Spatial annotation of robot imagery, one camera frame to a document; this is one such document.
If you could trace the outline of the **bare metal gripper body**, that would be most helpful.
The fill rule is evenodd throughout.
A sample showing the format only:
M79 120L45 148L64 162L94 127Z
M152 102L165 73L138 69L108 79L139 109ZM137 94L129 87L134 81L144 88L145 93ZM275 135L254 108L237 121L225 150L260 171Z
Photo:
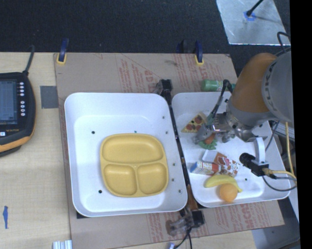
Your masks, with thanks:
M244 142L250 142L258 135L253 134L253 129L262 125L267 120L267 112L224 112L209 115L211 130L222 134L231 132Z

